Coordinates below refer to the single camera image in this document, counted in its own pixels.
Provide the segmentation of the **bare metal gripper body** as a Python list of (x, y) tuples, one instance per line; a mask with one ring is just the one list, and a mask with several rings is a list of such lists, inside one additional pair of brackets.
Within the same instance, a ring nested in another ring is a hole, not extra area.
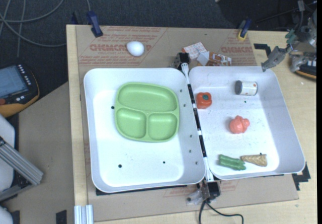
[(296, 37), (287, 39), (287, 51), (290, 54), (316, 53), (316, 38), (298, 39)]

